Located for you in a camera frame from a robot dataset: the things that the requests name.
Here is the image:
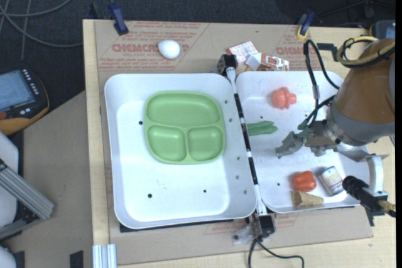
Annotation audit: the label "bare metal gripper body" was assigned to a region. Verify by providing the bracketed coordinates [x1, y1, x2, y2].
[302, 120, 371, 163]

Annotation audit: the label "white plastic tray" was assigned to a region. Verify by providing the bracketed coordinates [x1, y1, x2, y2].
[234, 70, 372, 215]
[104, 72, 259, 230]

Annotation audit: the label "green pea pods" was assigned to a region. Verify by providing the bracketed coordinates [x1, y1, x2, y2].
[245, 120, 279, 137]

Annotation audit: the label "orange bell pepper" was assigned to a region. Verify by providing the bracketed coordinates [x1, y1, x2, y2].
[291, 170, 318, 193]

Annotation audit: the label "thin black and white rod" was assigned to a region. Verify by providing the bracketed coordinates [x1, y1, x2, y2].
[226, 67, 268, 215]

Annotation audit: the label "pale orange toy food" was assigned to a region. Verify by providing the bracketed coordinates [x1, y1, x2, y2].
[271, 87, 298, 110]

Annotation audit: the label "small can with yellow label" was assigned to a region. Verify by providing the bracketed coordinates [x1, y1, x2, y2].
[318, 165, 344, 197]

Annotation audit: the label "tan ice cream cone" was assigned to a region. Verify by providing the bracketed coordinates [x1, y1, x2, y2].
[291, 190, 325, 208]

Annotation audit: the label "orange and white carton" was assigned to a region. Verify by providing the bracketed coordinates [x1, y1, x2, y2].
[244, 51, 290, 72]

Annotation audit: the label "orange and white packet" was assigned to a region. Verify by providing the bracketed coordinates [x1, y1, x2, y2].
[226, 40, 259, 64]

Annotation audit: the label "green divided plate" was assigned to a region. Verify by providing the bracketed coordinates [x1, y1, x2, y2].
[143, 90, 227, 165]

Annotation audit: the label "brown cardboard board red print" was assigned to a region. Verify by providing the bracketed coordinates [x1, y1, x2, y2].
[94, 20, 375, 266]

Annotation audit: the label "white egg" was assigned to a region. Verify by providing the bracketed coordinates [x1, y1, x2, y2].
[157, 39, 182, 60]

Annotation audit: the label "black cylinder on white bracket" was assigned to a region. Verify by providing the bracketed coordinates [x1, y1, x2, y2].
[342, 153, 391, 215]

